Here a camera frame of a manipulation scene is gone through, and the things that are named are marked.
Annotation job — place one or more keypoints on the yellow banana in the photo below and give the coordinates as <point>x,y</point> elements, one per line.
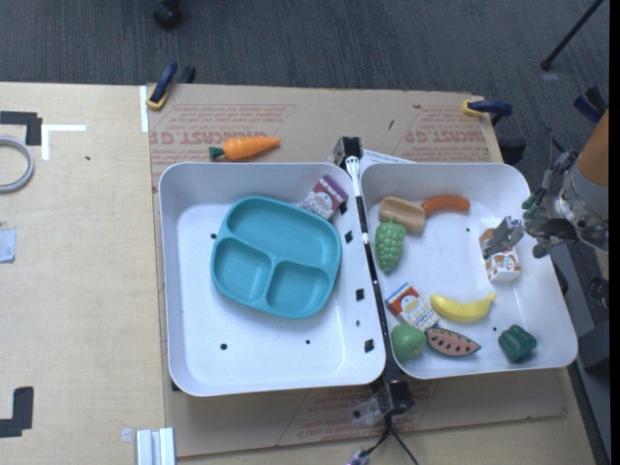
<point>460,308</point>

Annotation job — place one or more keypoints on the green grapes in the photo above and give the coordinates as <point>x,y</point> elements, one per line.
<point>389,245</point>

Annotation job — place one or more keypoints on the white tape roll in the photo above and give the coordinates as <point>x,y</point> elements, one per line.
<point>30,167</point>

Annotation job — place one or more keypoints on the thin black and white rod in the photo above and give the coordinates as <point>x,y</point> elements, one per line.
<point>372,269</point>

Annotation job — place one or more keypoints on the white and orange carton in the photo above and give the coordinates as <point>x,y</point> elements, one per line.
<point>505,265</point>

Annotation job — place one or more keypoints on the white plastic tray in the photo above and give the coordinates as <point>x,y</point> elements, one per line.
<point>450,259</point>
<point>252,356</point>

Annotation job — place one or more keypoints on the brown cardboard board red print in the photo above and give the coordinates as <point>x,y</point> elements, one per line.
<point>290,114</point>

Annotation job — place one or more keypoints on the red watermelon slice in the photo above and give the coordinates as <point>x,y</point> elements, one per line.
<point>450,344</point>

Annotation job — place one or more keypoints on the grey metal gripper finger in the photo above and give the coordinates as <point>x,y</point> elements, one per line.
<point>499,246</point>
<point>512,226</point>

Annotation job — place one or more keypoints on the blue divided plate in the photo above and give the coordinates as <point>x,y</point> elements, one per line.
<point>276,240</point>

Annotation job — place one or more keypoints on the red and white carton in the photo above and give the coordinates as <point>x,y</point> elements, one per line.
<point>412,305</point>

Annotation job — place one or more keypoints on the orange sausage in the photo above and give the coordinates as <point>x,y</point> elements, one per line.
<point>450,204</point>

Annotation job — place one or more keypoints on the green apple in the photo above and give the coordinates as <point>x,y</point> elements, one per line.
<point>406,342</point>

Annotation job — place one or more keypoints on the tan bread bun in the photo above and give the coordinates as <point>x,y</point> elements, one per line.
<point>402,213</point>

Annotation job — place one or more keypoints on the purple and white carton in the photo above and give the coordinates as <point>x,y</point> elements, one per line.
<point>323,199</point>

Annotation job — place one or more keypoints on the green bell pepper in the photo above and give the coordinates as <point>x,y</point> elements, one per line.
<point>517,344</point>

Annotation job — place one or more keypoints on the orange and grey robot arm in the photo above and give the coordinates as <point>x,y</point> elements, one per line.
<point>593,163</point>

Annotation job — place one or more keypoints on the white paper sheet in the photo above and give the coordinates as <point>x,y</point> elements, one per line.
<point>382,157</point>

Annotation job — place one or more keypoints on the orange carrot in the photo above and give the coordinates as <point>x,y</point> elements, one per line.
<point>249,147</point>

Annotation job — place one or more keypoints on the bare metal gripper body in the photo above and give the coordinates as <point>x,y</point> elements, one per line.
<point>557,228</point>

